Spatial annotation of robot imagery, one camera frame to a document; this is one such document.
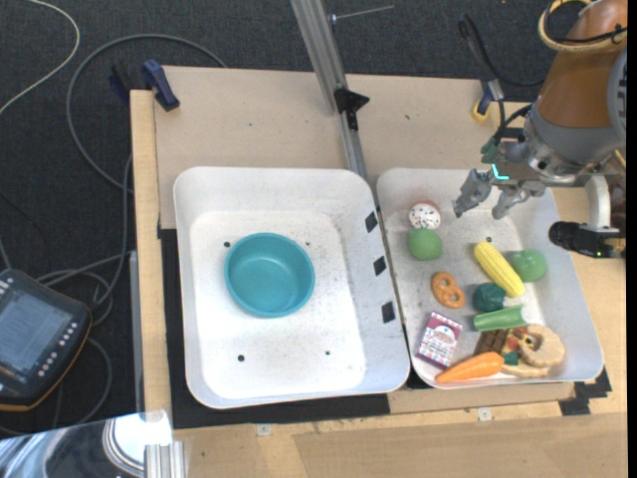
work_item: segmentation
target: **blue plate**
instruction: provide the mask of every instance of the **blue plate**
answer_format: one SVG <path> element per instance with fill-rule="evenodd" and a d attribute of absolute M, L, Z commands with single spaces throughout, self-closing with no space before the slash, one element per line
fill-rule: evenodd
<path fill-rule="evenodd" d="M 310 257 L 283 235 L 259 233 L 230 248 L 224 264 L 226 286 L 246 312 L 282 317 L 308 302 L 315 287 Z"/>

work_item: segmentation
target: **screen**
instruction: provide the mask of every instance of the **screen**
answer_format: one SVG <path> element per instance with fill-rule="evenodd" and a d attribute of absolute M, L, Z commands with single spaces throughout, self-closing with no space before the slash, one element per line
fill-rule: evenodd
<path fill-rule="evenodd" d="M 71 316 L 25 293 L 0 309 L 0 363 L 28 372 Z"/>

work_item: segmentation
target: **toy carrot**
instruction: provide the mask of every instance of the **toy carrot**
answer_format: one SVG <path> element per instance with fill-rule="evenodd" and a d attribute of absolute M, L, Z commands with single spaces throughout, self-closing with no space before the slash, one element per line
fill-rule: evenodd
<path fill-rule="evenodd" d="M 503 364 L 505 364 L 505 359 L 499 353 L 494 351 L 482 353 L 447 368 L 438 374 L 436 380 L 446 383 L 469 378 L 487 377 L 498 373 Z"/>

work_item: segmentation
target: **robotic hand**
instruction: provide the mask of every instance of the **robotic hand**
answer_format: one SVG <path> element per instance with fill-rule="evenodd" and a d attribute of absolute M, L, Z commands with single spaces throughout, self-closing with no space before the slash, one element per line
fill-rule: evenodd
<path fill-rule="evenodd" d="M 584 4 L 566 38 L 546 31 L 548 16 L 564 3 Z M 557 222 L 548 232 L 553 244 L 592 257 L 617 256 L 611 244 L 607 178 L 597 168 L 626 144 L 628 0 L 556 0 L 542 13 L 538 31 L 557 55 L 534 103 L 513 114 L 525 117 L 522 134 L 502 137 L 502 129 L 483 146 L 490 169 L 470 171 L 454 201 L 457 217 L 501 189 L 496 219 L 547 186 L 585 186 L 590 201 L 587 224 Z M 497 85 L 488 91 L 497 92 Z"/>

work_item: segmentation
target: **wooden table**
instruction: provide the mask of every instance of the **wooden table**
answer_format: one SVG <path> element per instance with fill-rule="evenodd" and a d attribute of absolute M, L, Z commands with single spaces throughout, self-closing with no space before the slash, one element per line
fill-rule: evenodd
<path fill-rule="evenodd" d="M 313 73 L 166 67 L 178 110 L 131 93 L 144 405 L 170 413 L 161 228 L 174 228 L 172 182 L 194 165 L 345 168 L 339 122 Z M 481 167 L 494 121 L 470 115 L 471 80 L 348 76 L 370 185 L 392 167 Z M 565 221 L 585 221 L 582 189 L 553 191 Z M 627 476 L 625 261 L 572 257 L 612 391 L 564 416 L 570 382 L 389 393 L 391 414 L 176 430 L 189 476 Z"/>

